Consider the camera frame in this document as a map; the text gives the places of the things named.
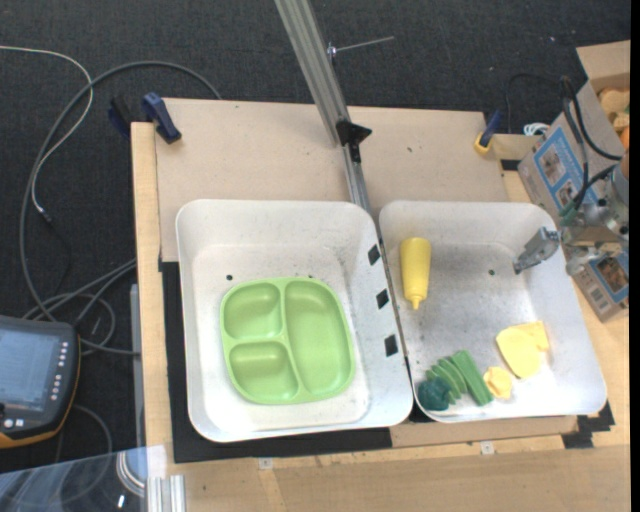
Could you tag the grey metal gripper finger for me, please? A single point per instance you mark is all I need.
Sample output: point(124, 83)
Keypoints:
point(536, 250)

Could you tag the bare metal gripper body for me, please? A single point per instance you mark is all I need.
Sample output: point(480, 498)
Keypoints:
point(602, 220)

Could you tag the grey carton with blue print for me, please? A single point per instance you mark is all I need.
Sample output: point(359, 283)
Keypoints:
point(555, 160)

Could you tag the white plastic tray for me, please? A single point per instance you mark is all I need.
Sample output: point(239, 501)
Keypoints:
point(280, 240)
point(465, 280)

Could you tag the yellow toy cheese wedge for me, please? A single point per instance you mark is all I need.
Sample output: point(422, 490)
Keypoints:
point(522, 350)

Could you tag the yellow squeeze bottle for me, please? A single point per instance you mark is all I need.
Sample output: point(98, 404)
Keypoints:
point(415, 262)

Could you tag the small yellow toy food piece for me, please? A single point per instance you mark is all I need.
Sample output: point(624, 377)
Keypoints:
point(498, 382)

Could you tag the green sliced toy vegetable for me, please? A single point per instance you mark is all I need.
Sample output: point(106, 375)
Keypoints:
point(467, 375)

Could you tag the brown cardboard box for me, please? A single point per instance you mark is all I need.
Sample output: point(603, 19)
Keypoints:
point(607, 60)

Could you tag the dark green toy broccoli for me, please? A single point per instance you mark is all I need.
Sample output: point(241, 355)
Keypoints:
point(434, 395)

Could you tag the green divided plate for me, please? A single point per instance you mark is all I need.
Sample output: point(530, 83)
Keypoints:
point(315, 335)

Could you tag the pale brown flat board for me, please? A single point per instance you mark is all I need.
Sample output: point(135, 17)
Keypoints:
point(260, 155)

